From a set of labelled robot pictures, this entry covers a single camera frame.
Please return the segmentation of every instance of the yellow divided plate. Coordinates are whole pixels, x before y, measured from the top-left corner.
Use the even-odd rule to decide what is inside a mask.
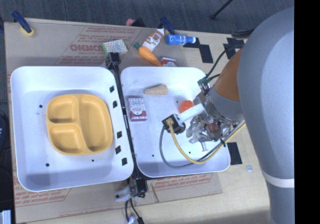
[[[69,94],[51,99],[46,124],[52,146],[61,154],[87,155],[105,151],[113,141],[106,103],[90,94]]]

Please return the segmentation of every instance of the yellow plate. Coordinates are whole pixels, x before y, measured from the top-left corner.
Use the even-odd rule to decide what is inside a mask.
[[[90,94],[69,94],[51,99],[46,122],[51,145],[67,155],[105,151],[113,141],[106,103]]]

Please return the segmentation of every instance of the blue clamp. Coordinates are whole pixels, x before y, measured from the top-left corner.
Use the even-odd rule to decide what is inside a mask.
[[[4,34],[5,33],[5,23],[2,19],[2,17],[0,16],[0,33]]]
[[[175,33],[174,27],[172,26],[172,24],[170,23],[170,21],[167,18],[161,17],[160,18],[160,22],[161,22],[161,24],[163,24],[163,27],[166,30],[168,30],[168,32],[170,34],[174,34]]]
[[[20,30],[27,36],[32,36],[34,34],[34,30],[29,26],[25,18],[18,12],[18,11],[13,11],[12,12],[12,17],[14,20],[16,20],[20,25]]]

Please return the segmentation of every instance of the blue bottle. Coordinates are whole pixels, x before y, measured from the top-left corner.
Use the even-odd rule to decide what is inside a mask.
[[[168,34],[165,37],[165,42],[168,45],[185,45],[186,43],[195,43],[196,38],[180,34]]]

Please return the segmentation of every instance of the white stripe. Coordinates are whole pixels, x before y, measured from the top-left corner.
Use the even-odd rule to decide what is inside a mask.
[[[278,187],[283,187],[283,188],[294,188],[295,186],[295,179],[291,178],[291,179],[282,179],[282,178],[276,178],[276,177],[272,177],[269,174],[266,174],[263,170],[262,174],[265,177],[265,180],[267,182],[269,182],[270,184],[274,185],[274,186],[278,186]]]

